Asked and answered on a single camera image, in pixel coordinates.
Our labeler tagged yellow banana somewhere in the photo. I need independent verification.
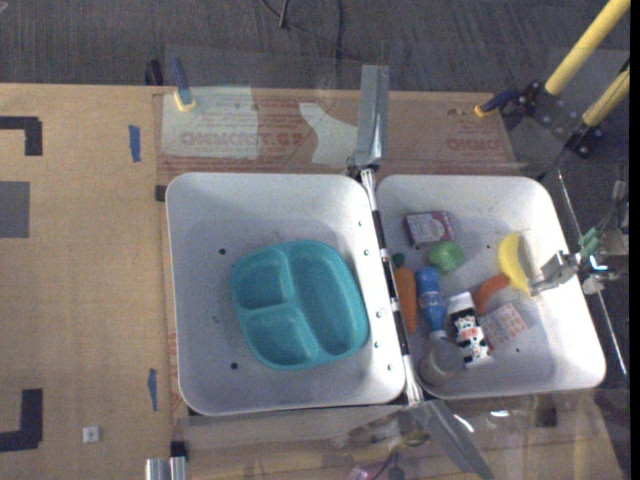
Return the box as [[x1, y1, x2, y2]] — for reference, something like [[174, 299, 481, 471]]
[[497, 232, 532, 297]]

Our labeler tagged grey can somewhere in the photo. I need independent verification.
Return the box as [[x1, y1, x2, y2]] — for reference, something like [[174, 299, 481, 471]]
[[417, 336, 467, 387]]

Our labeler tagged blue bottle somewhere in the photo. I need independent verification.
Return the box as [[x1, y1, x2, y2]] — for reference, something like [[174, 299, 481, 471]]
[[414, 266, 449, 340]]

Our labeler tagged blue divided plate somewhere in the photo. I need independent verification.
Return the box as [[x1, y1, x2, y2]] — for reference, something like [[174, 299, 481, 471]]
[[229, 239, 371, 372]]

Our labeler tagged green round toy vegetable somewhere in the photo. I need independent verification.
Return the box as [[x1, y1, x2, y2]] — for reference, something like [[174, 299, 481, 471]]
[[427, 240, 465, 275]]

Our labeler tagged orange carrot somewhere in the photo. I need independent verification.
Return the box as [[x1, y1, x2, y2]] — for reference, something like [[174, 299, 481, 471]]
[[391, 252, 419, 334]]

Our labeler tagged purple carton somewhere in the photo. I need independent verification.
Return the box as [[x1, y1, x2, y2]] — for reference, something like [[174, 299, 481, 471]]
[[402, 210, 456, 248]]

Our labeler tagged brown cardboard board red print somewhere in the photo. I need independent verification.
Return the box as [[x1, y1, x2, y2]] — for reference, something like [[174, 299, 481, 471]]
[[152, 89, 619, 480]]

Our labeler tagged thin black and white rod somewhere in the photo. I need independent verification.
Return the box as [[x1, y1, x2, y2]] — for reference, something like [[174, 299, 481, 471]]
[[359, 167, 425, 407]]

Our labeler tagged white bottle with cow print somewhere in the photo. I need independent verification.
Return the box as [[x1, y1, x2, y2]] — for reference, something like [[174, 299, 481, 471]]
[[446, 291, 495, 368]]

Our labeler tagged orange sausage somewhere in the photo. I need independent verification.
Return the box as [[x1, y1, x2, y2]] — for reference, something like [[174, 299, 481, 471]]
[[473, 273, 511, 315]]

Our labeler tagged white plastic tray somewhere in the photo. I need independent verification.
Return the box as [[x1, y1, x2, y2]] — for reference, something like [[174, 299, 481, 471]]
[[373, 173, 608, 401], [164, 171, 407, 417]]

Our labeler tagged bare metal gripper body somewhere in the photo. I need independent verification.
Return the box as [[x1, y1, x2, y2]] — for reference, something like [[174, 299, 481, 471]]
[[597, 228, 631, 274]]

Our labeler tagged white and pink packet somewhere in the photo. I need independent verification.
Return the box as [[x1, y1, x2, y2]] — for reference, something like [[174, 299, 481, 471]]
[[480, 302, 529, 352]]

